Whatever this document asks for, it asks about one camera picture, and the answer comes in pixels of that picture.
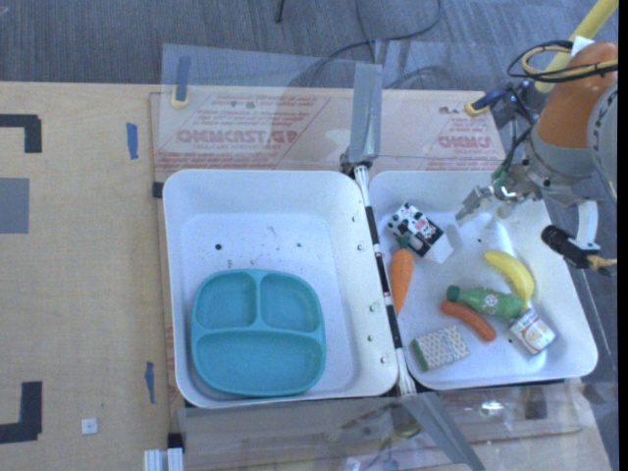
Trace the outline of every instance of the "wire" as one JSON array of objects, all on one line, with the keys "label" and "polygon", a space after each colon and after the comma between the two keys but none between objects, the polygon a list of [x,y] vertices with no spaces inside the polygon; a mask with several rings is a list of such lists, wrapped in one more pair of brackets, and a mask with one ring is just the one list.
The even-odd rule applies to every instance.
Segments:
[{"label": "wire", "polygon": [[519,135],[519,137],[512,139],[512,144],[510,145],[510,149],[508,150],[508,153],[506,154],[505,158],[503,159],[503,162],[501,163],[504,173],[506,173],[510,169],[510,166],[512,165],[512,161],[514,160],[515,150],[521,143],[523,143],[526,140],[526,138],[528,137],[528,134],[530,134],[530,131],[532,130],[532,127],[533,126],[530,126],[529,128],[525,129],[521,133],[521,135]]},{"label": "wire", "polygon": [[393,82],[386,85],[384,89],[395,89],[406,83],[408,80],[414,79],[415,77],[419,77],[421,83],[423,83],[423,76],[429,74],[432,74],[439,78],[446,78],[449,75],[448,71],[445,68],[438,65],[430,65],[408,72],[407,74],[399,77],[397,80],[394,80]]},{"label": "wire", "polygon": [[[519,54],[506,69],[506,72],[515,78],[532,79],[545,83],[561,83],[572,80],[585,79],[595,75],[604,76],[606,73],[615,72],[619,69],[619,60],[600,61],[587,65],[578,65],[574,67],[562,68],[560,70],[551,70],[544,72],[530,65],[533,56],[543,52],[570,53],[573,48],[573,42],[568,40],[553,40],[544,42]],[[520,63],[523,70],[522,74],[512,72],[514,66]]]},{"label": "wire", "polygon": [[[522,85],[519,85],[518,88],[519,89],[525,88],[525,82],[522,82]],[[524,119],[527,121],[528,125],[533,126],[535,123],[535,120],[532,117],[532,114],[526,107],[525,103],[521,100],[521,95],[517,92],[517,90],[510,83],[506,86],[506,95],[508,93],[510,93],[510,95],[514,98],[513,103],[514,103],[515,112],[518,112],[519,114],[521,114],[524,117]]]},{"label": "wire", "polygon": [[332,54],[330,54],[327,58],[322,59],[315,67],[315,69],[313,70],[312,76],[311,78],[314,79],[319,71],[326,65],[328,64],[330,61],[333,61],[334,58],[336,58],[337,56],[339,56],[340,54],[351,50],[351,49],[355,49],[358,47],[364,47],[364,46],[368,46],[369,47],[369,52],[371,54],[371,60],[373,61],[373,63],[376,62],[376,57],[375,57],[375,49],[374,49],[374,44],[375,42],[379,41],[392,41],[392,40],[405,40],[408,38],[412,38],[413,36],[417,36],[420,35],[422,33],[427,32],[428,30],[432,29],[440,20],[441,20],[441,16],[443,14],[443,0],[436,0],[436,12],[434,14],[434,16],[432,17],[432,19],[424,26],[415,29],[409,33],[406,34],[402,34],[402,35],[396,35],[396,36],[388,36],[388,37],[369,37],[369,34],[367,33],[366,30],[366,26],[365,26],[365,20],[364,20],[364,16],[362,13],[362,5],[361,5],[361,1],[362,0],[355,0],[355,11],[357,13],[357,20],[358,23],[360,25],[360,31],[362,32],[362,35],[365,37],[365,40],[362,40],[360,42],[355,42],[355,43],[351,43],[349,45],[345,45],[344,47],[334,51]]}]

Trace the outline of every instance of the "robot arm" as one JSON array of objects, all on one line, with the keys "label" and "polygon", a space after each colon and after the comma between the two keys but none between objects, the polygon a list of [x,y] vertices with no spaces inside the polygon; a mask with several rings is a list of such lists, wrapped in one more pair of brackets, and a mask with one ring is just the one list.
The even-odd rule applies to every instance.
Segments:
[{"label": "robot arm", "polygon": [[[607,265],[597,257],[597,202],[579,196],[573,186],[598,170],[616,201],[617,58],[617,43],[594,42],[573,56],[560,71],[562,77],[551,73],[556,85],[539,119],[521,136],[513,137],[512,147],[493,172],[491,183],[473,188],[456,214],[458,221],[496,202],[501,211],[528,199],[551,199],[565,207],[578,205],[577,236],[549,226],[542,238],[575,267],[599,269]],[[515,149],[520,145],[524,156],[515,162]]]}]

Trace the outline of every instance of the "small can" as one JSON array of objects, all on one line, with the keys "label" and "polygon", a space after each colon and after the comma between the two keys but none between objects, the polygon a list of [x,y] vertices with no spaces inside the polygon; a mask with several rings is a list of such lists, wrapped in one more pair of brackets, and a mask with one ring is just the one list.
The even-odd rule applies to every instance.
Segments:
[{"label": "small can", "polygon": [[515,319],[509,329],[533,354],[541,352],[556,338],[553,330],[532,308]]}]

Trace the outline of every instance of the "wooden board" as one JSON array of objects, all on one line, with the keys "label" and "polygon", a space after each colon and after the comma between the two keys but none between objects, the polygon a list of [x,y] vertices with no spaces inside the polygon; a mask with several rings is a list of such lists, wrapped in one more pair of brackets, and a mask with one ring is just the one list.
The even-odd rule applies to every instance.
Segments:
[{"label": "wooden board", "polygon": [[[33,154],[21,130],[0,129],[0,176],[29,180],[28,234],[0,235],[0,424],[18,422],[23,382],[43,387],[42,432],[0,445],[3,469],[141,469],[145,449],[166,445],[151,90],[0,83],[0,113],[43,125]],[[98,433],[83,436],[93,417]]]}]

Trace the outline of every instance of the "black cable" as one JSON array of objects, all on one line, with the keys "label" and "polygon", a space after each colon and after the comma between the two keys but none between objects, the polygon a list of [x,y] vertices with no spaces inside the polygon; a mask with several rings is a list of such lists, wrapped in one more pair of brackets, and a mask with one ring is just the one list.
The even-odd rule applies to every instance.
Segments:
[{"label": "black cable", "polygon": [[512,71],[515,65],[520,63],[522,59],[524,59],[526,56],[530,55],[528,57],[529,59],[532,56],[531,53],[537,54],[537,53],[546,52],[549,48],[552,48],[552,47],[564,49],[563,51],[560,51],[560,52],[568,52],[573,48],[573,42],[569,40],[551,40],[549,42],[543,42],[543,43],[540,43],[539,45],[535,45],[534,47],[531,47],[530,49],[519,54],[508,65],[508,68],[506,69],[506,73],[509,76],[513,78],[518,78],[518,79],[531,79],[531,80],[537,80],[537,81],[545,82],[545,83],[562,83],[562,82],[569,82],[572,80],[585,79],[587,77],[592,77],[595,75],[603,76],[606,73],[614,72],[618,70],[617,63],[614,63],[612,65],[606,65],[604,67],[601,67],[600,63],[595,63],[592,65],[577,65],[574,67],[567,67],[567,68],[562,68],[559,70],[539,72],[537,74],[533,74],[531,72],[526,71],[527,64],[526,65],[522,64],[523,69],[524,69],[524,72],[522,74],[515,74]]},{"label": "black cable", "polygon": [[378,40],[381,40],[381,41],[405,40],[405,39],[412,38],[413,36],[417,36],[419,34],[422,34],[422,33],[425,33],[427,31],[429,31],[430,29],[432,29],[439,22],[439,20],[441,19],[441,15],[443,13],[443,0],[436,0],[436,5],[437,5],[437,8],[436,8],[436,12],[434,14],[434,17],[425,26],[422,26],[422,27],[420,27],[418,29],[415,29],[415,30],[413,30],[413,31],[411,31],[409,33],[402,34],[402,35],[389,36],[389,37],[372,37],[371,38],[371,37],[369,37],[369,35],[367,33],[367,30],[366,30],[366,26],[364,24],[364,17],[363,17],[363,14],[362,14],[361,0],[355,0],[355,10],[356,10],[356,13],[357,13],[357,20],[358,20],[358,23],[360,25],[360,31],[362,32],[362,35],[365,37],[365,40],[360,41],[360,42],[351,43],[349,45],[345,45],[344,47],[334,51],[327,58],[322,59],[316,65],[316,68],[315,68],[315,70],[313,71],[313,74],[312,74],[312,78],[314,79],[318,75],[318,73],[321,70],[321,68],[323,68],[330,61],[333,61],[338,55],[340,55],[343,52],[346,52],[348,50],[355,49],[357,47],[368,46],[369,47],[369,52],[371,53],[371,59],[375,63],[376,57],[375,57],[374,44],[375,44],[376,41],[378,41]]},{"label": "black cable", "polygon": [[533,126],[530,126],[529,128],[525,129],[516,139],[512,140],[510,149],[508,150],[508,153],[506,154],[505,158],[503,159],[503,162],[501,163],[504,172],[507,172],[510,169],[510,166],[512,165],[512,161],[514,160],[515,150],[521,143],[523,143],[526,140],[526,138],[532,131],[532,127]]},{"label": "black cable", "polygon": [[530,111],[526,107],[525,103],[523,101],[521,101],[521,96],[519,95],[519,93],[516,91],[516,89],[510,83],[506,86],[506,95],[508,93],[510,93],[511,96],[514,97],[514,110],[515,110],[515,112],[521,114],[523,116],[523,118],[526,120],[526,122],[528,123],[529,126],[533,126],[534,123],[535,123],[535,120],[532,117],[532,114],[530,113]]},{"label": "black cable", "polygon": [[438,74],[439,78],[447,77],[449,75],[448,71],[444,67],[441,67],[438,65],[430,65],[427,67],[422,67],[417,70],[412,70],[411,72],[408,72],[407,74],[399,77],[397,80],[394,80],[388,85],[384,86],[384,89],[396,89],[400,85],[404,84],[410,79],[414,79],[415,77],[419,77],[421,82],[423,82],[422,77],[428,74],[432,74],[432,75]]}]

